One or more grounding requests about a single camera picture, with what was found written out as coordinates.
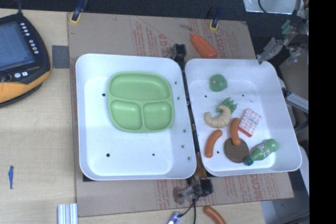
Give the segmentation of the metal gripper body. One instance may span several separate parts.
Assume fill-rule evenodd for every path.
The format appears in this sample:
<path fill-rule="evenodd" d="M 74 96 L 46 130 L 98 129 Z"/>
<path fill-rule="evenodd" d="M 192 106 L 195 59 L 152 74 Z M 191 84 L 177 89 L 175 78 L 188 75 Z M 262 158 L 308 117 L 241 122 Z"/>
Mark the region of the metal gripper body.
<path fill-rule="evenodd" d="M 309 10 L 300 9 L 286 21 L 285 45 L 309 43 Z"/>

